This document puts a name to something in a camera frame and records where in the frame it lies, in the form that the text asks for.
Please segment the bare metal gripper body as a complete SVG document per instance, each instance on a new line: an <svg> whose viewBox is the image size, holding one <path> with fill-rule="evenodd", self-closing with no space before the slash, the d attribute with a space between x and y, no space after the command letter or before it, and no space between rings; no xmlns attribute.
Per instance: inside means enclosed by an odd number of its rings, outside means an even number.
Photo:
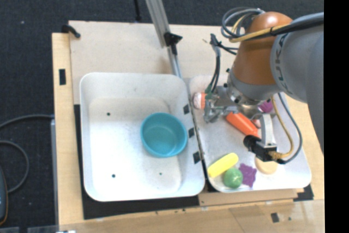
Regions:
<svg viewBox="0 0 349 233"><path fill-rule="evenodd" d="M261 113L259 107L265 100L255 100L247 97L235 86L216 86L209 90L211 111L222 111L222 116L231 113L242 113L248 119L253 119Z"/></svg>

